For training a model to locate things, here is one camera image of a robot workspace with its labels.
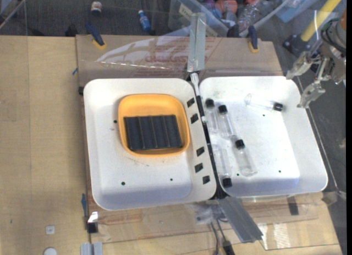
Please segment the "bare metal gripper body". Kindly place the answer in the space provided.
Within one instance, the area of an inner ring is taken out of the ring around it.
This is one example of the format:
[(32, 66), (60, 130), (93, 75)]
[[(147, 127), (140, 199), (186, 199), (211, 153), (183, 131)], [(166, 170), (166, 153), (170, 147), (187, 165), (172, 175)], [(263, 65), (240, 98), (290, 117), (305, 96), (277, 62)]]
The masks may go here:
[(332, 46), (321, 46), (318, 53), (320, 63), (315, 76), (315, 84), (332, 80), (338, 85), (346, 79), (345, 52)]

